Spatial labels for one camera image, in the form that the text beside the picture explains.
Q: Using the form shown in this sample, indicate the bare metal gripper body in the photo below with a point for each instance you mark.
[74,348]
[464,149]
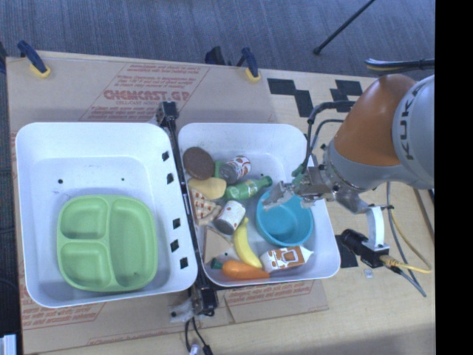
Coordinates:
[317,185]

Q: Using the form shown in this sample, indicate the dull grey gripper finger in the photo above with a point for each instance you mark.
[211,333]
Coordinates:
[276,191]
[278,200]

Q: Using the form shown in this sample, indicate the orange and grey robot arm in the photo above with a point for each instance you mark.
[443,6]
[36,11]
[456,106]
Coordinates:
[384,135]

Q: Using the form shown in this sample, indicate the blue bowl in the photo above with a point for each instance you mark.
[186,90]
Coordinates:
[286,224]

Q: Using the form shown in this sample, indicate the green plastic bottle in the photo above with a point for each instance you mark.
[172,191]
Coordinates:
[245,189]

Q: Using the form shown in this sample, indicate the white plastic tray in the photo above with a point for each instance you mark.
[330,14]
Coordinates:
[273,146]
[99,154]

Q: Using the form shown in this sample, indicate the orange and white can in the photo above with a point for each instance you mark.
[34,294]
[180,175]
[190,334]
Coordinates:
[236,168]

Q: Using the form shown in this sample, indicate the white can orange dots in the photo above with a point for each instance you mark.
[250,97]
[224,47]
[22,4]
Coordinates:
[231,216]

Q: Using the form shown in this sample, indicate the yellow banana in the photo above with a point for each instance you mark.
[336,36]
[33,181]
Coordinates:
[244,246]

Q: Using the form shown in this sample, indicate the orange and white carton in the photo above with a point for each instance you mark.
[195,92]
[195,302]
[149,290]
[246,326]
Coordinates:
[286,259]

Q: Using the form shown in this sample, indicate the yellow toy bread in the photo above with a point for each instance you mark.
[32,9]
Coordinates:
[208,187]

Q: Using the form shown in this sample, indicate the toy pizza slice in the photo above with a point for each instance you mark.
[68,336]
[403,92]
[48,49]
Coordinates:
[203,207]

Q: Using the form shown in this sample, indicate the tan toy sandwich triangle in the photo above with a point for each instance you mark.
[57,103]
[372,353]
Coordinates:
[216,243]

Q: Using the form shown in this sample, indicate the orange carrot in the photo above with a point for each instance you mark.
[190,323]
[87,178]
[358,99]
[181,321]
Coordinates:
[242,270]

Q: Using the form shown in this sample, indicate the brown round biscuit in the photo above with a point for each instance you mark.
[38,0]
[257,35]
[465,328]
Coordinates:
[198,163]

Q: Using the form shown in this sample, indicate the green divided plate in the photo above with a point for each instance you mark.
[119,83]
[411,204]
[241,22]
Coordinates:
[107,243]

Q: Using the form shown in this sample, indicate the brown cardboard board red print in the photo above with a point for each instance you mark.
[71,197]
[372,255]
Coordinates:
[122,87]

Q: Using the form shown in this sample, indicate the black cylinder on white bracket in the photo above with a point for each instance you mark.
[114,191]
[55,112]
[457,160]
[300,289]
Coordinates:
[368,243]

